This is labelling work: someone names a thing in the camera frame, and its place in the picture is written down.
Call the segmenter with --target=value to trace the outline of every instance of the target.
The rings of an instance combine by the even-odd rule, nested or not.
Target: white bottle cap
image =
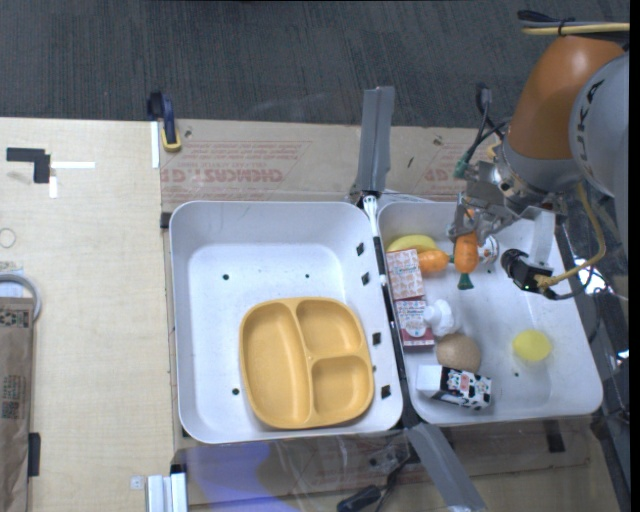
[[[424,319],[431,326],[435,336],[446,336],[457,330],[453,311],[446,300],[438,299],[433,306],[427,306],[424,310]]]

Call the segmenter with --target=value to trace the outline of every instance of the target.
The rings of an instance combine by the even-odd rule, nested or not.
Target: toy carrot
[[[473,288],[469,274],[475,270],[480,261],[478,255],[478,237],[475,231],[471,231],[456,238],[453,248],[453,264],[460,272],[458,281],[459,290]]]

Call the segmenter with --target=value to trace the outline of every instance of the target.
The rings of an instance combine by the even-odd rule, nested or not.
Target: paper bag
[[[0,297],[0,510],[27,510],[33,299]]]

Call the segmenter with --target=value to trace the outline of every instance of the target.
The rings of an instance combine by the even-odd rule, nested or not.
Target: food package
[[[421,298],[424,295],[418,251],[407,249],[388,252],[387,267],[394,300]]]
[[[476,411],[491,404],[490,378],[438,364],[418,367],[416,388],[434,400]]]
[[[402,344],[405,347],[432,347],[433,332],[424,318],[427,303],[424,300],[399,300],[395,304]]]

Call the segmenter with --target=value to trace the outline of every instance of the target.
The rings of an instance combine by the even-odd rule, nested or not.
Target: toy food
[[[525,361],[542,361],[551,352],[549,338],[536,329],[522,331],[513,339],[512,346]]]
[[[450,262],[450,256],[440,249],[429,249],[418,253],[418,266],[423,274],[440,272],[447,268]]]
[[[436,343],[436,358],[442,366],[478,373],[481,354],[473,338],[456,332]]]
[[[460,272],[460,281],[458,288],[467,290],[473,288],[469,274],[475,270],[480,261],[478,254],[478,237],[475,231],[471,231],[465,235],[456,238],[453,248],[453,264],[456,270]]]
[[[406,251],[407,249],[415,249],[421,253],[428,249],[438,249],[438,245],[427,235],[405,235],[393,240],[386,251]]]

